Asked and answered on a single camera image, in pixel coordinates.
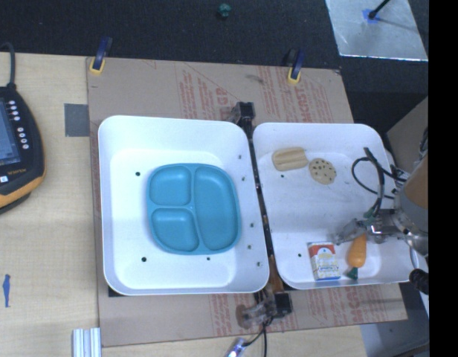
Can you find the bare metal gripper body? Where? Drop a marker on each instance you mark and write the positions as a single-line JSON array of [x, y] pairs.
[[396, 227]]

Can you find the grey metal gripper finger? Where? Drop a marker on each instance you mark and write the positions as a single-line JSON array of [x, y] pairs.
[[346, 232], [374, 233]]

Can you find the orange carrot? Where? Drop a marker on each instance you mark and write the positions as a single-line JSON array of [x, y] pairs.
[[357, 255]]

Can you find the red and white carton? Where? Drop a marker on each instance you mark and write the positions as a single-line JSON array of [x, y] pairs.
[[323, 260]]

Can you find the white plastic tray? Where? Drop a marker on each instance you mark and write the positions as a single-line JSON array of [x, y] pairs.
[[307, 214], [128, 236]]

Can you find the tan chocolate chip biscuit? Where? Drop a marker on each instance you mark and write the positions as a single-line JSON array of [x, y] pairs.
[[322, 171]]

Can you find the tan toy bread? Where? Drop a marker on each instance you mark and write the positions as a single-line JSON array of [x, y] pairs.
[[288, 159]]

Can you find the thin black and white rod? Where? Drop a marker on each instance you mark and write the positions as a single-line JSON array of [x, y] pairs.
[[259, 195]]

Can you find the blue divided plate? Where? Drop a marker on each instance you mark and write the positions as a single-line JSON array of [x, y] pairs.
[[214, 206]]

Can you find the brown cardboard board red print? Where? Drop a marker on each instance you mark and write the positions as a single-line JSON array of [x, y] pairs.
[[158, 87]]

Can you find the green broccoli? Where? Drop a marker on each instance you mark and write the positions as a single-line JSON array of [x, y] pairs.
[[224, 9]]

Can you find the black cylinder on white bracket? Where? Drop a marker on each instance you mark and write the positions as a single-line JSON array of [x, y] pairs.
[[419, 279]]

